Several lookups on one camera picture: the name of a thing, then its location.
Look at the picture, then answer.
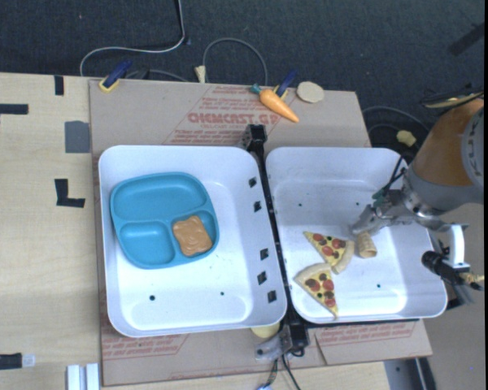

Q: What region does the black block with thin wires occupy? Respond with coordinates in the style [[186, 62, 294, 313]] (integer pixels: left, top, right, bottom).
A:
[[285, 322, 311, 349], [243, 123, 268, 152]]

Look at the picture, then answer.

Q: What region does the toy pizza slice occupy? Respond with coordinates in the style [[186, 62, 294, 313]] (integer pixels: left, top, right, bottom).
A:
[[303, 230, 356, 275], [294, 262, 340, 321]]

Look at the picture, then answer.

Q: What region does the round tan biscuit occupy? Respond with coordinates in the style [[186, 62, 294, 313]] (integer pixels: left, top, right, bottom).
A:
[[295, 80, 325, 104]]

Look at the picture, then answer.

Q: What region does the blue divided plate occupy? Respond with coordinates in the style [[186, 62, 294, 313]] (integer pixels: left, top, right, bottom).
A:
[[109, 171, 221, 271]]

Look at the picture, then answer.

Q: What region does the orange carrot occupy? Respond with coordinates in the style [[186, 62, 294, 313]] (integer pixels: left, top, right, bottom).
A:
[[250, 83, 300, 124]]

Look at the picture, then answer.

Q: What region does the tan bread piece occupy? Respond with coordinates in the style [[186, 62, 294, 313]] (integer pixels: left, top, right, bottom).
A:
[[355, 231, 379, 259]]

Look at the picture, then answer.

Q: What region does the thin black rod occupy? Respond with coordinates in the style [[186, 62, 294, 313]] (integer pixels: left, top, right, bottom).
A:
[[253, 138, 298, 329]]

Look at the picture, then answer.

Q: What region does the brown cardboard board, red print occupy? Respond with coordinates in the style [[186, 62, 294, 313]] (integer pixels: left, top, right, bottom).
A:
[[88, 78, 434, 387]]

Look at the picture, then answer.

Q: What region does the yellow toy piece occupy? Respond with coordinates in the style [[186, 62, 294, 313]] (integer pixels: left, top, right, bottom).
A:
[[395, 130, 417, 148]]

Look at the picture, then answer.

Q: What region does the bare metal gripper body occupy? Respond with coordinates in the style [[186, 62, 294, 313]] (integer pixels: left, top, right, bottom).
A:
[[373, 189, 441, 232]]

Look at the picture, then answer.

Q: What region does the black cylinder on white bracket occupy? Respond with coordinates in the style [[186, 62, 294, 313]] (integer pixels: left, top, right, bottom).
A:
[[421, 223, 483, 293]]

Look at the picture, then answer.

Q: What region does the white plastic tray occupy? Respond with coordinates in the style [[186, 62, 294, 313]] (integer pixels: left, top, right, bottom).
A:
[[264, 146, 449, 325], [98, 144, 289, 338]]

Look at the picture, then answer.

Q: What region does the brown toast slice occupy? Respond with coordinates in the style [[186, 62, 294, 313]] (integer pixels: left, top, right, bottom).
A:
[[172, 214, 213, 258]]

